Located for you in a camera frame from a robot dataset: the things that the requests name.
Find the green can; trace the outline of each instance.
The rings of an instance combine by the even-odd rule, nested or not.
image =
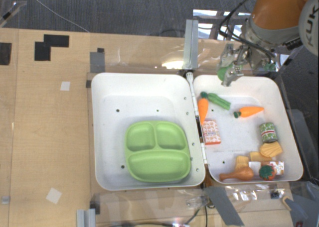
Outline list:
[[[266,122],[259,126],[261,139],[263,143],[272,143],[278,141],[275,126],[272,122]]]

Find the green plate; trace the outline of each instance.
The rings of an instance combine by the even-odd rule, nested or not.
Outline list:
[[[125,156],[130,174],[142,182],[172,182],[190,172],[185,133],[173,122],[132,124],[125,134]]]

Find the wooden table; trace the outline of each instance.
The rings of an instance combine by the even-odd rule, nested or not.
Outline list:
[[[44,34],[69,35],[69,47],[52,47],[51,61],[35,61],[34,43]],[[180,58],[183,39],[2,28],[0,42],[12,43],[10,65],[0,66],[0,196],[10,196],[0,204],[0,226],[76,226],[76,211],[89,208],[92,189],[109,194],[94,188],[90,176],[90,52],[104,48],[107,71],[161,73],[163,62]],[[216,66],[224,45],[200,40],[202,70]],[[69,91],[61,90],[62,82],[70,82]],[[288,184],[280,186],[289,194]],[[62,193],[57,204],[46,199],[51,188]],[[292,224],[279,200],[242,207],[246,226]],[[211,226],[225,226],[216,210],[208,213]],[[191,226],[204,222],[201,211]]]

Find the orange carrot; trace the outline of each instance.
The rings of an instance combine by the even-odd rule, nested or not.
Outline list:
[[[208,105],[209,105],[208,99],[201,98],[198,101],[197,105],[198,105],[200,124],[203,125],[208,112]]]
[[[263,107],[243,107],[238,112],[234,112],[234,116],[236,118],[238,118],[240,116],[241,117],[248,117],[248,116],[256,114],[260,111],[263,111],[263,110],[264,110]]]

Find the gray carpet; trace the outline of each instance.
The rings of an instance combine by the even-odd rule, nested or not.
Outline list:
[[[28,29],[83,31],[59,18],[35,0],[0,0],[1,15],[13,1],[27,6],[6,26]],[[231,10],[242,0],[40,0],[90,32],[183,36],[185,20],[194,8]],[[254,0],[246,7],[252,10]],[[303,112],[318,148],[318,57],[302,49],[279,73],[292,109]]]

